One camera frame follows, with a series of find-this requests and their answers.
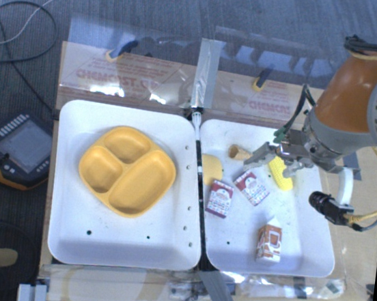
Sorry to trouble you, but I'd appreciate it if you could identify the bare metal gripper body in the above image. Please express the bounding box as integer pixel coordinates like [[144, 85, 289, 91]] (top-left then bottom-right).
[[275, 127, 347, 173]]

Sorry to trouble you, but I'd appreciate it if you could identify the yellow corn cob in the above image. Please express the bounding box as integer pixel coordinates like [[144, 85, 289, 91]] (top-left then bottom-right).
[[264, 154, 298, 193]]

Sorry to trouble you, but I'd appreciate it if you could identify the brown ice cream cone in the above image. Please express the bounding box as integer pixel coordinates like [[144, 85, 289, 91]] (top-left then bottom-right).
[[226, 143, 255, 163]]

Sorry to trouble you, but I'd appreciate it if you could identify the red and white carton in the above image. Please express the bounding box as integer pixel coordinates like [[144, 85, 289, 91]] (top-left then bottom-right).
[[204, 178, 236, 220], [230, 167, 274, 209]]

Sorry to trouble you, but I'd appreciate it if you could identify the pale yellow bread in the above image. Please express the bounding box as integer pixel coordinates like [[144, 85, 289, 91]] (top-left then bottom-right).
[[197, 152, 226, 188]]

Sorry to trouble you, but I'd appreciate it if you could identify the orange and white carton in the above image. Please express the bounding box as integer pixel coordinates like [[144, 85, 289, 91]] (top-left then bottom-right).
[[253, 213, 287, 265]]

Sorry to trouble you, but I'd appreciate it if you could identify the white plastic tray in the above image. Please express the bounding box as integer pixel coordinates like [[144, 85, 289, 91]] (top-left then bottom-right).
[[40, 96, 221, 282], [181, 116, 353, 287]]

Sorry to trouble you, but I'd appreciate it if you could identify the yellow divided plate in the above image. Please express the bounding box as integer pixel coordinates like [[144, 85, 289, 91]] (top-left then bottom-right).
[[72, 119, 182, 224]]

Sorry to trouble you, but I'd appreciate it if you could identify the brown cardboard board red print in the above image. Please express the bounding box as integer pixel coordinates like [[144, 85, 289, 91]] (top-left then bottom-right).
[[27, 40, 377, 301]]

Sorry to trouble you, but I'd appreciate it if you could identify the pale yellow oval toy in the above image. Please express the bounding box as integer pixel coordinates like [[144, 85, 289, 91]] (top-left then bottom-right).
[[0, 246, 20, 270]]

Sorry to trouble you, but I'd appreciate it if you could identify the black cylinder on white bracket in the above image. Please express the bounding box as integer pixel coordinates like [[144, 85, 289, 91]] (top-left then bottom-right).
[[305, 162, 361, 228]]

